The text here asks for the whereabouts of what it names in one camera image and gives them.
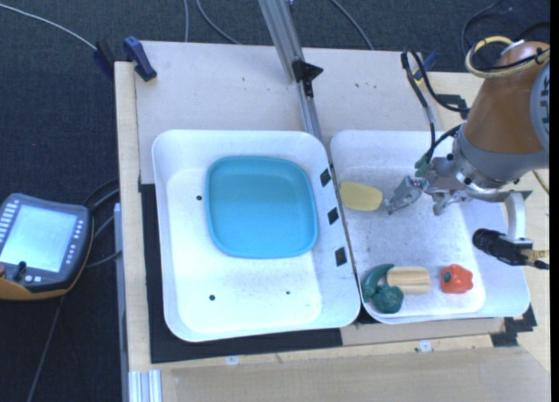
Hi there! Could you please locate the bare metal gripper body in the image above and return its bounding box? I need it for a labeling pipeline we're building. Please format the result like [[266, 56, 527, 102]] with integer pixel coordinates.
[[419, 140, 521, 201]]

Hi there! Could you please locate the white plastic tray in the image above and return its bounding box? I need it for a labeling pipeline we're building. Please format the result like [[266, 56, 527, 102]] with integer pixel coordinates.
[[151, 128, 362, 343], [329, 128, 532, 325]]

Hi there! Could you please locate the orange bell pepper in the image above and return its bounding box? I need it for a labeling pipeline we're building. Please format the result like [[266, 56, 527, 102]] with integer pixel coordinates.
[[439, 263, 475, 295]]

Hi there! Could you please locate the beige ridged bread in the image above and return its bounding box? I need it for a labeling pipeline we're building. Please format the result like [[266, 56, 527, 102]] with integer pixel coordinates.
[[385, 265, 431, 296]]

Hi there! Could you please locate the green chili pepper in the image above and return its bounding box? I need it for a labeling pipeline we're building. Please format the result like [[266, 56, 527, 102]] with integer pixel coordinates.
[[360, 263, 396, 302]]

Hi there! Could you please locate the dark green broccoli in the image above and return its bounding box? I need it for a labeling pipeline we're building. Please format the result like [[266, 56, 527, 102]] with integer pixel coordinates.
[[371, 285, 405, 315]]

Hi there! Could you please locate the blue plate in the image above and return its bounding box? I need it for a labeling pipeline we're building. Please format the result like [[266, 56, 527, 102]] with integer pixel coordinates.
[[204, 155, 320, 260]]

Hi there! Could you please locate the pale flat board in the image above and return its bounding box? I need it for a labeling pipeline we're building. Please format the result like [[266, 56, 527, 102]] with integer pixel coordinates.
[[134, 40, 507, 348]]

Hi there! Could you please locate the black cylinder on white bracket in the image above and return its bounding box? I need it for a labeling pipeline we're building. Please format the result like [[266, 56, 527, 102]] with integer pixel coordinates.
[[463, 188, 537, 267]]

